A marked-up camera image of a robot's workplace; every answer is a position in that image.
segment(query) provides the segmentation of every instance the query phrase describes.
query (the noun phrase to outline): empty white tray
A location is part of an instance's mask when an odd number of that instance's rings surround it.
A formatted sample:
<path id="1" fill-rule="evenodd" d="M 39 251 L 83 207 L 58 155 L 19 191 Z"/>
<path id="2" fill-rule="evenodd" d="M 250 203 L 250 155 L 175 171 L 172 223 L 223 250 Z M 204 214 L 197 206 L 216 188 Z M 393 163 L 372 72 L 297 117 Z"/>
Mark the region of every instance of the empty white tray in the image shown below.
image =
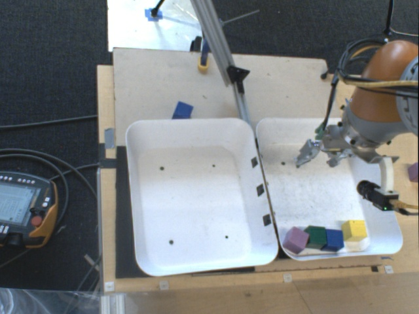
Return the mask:
<path id="1" fill-rule="evenodd" d="M 294 157 L 322 119 L 265 118 L 257 126 L 259 150 L 280 243 L 293 226 L 301 229 L 324 226 L 340 229 L 347 220 L 365 220 L 368 238 L 359 243 L 345 242 L 338 253 L 305 249 L 300 254 L 284 251 L 297 260 L 313 260 L 368 254 L 393 254 L 400 250 L 403 237 L 393 211 L 383 212 L 363 200 L 356 186 L 361 180 L 380 184 L 380 169 L 359 158 L 343 160 L 331 168 L 321 152 L 311 162 L 295 167 Z"/>
<path id="2" fill-rule="evenodd" d="M 136 260 L 145 273 L 275 259 L 278 240 L 255 136 L 244 121 L 138 121 L 126 132 L 126 146 Z"/>

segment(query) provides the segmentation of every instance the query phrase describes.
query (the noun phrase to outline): green cube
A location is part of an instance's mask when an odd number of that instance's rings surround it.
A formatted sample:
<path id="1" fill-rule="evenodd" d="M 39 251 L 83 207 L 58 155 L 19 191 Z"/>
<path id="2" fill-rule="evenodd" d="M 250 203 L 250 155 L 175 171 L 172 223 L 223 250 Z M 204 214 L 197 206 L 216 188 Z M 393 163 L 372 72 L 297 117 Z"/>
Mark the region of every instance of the green cube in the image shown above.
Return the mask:
<path id="1" fill-rule="evenodd" d="M 326 228 L 317 226 L 308 226 L 304 231 L 310 235 L 307 248 L 321 249 L 327 244 Z"/>

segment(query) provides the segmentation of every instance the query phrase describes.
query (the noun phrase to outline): emergency stop button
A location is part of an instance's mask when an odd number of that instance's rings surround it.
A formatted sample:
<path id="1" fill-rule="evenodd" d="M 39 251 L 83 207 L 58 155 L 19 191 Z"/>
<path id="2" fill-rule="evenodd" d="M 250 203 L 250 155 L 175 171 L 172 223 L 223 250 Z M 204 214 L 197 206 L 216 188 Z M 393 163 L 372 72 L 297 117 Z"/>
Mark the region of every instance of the emergency stop button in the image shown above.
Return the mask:
<path id="1" fill-rule="evenodd" d="M 42 218 L 37 215 L 31 219 L 31 224 L 34 227 L 39 227 L 42 224 Z"/>

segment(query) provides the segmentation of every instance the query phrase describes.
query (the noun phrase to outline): black carpet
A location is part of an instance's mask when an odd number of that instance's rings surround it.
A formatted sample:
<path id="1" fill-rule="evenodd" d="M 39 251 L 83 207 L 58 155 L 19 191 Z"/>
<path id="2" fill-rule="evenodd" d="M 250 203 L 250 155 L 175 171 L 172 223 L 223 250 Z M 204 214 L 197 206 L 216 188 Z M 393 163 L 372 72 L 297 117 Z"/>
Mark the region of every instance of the black carpet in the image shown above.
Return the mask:
<path id="1" fill-rule="evenodd" d="M 331 69 L 347 42 L 382 32 L 388 6 L 388 0 L 213 1 L 222 20 L 261 10 L 225 26 L 233 52 L 324 58 Z M 417 31 L 418 0 L 396 0 L 393 26 Z M 107 0 L 0 0 L 0 126 L 96 114 L 96 66 L 109 63 Z M 43 151 L 73 166 L 95 164 L 96 120 L 0 128 L 0 148 Z M 27 160 L 0 160 L 0 169 L 54 175 Z M 96 170 L 82 172 L 96 187 Z M 97 206 L 80 180 L 68 180 L 65 228 L 46 247 L 0 268 L 0 287 L 79 287 L 90 269 L 84 255 L 98 257 Z M 0 266 L 21 252 L 0 248 Z M 81 289 L 89 289 L 96 276 Z"/>

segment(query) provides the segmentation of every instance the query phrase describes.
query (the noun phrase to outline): yellow cube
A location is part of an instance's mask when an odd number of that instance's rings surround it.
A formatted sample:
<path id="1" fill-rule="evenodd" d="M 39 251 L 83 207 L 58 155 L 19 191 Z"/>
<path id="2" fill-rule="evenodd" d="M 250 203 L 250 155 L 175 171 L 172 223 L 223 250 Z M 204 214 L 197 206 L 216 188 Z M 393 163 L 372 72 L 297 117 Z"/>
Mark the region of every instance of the yellow cube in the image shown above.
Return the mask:
<path id="1" fill-rule="evenodd" d="M 342 225 L 343 240 L 359 242 L 367 237 L 364 220 L 349 220 Z"/>

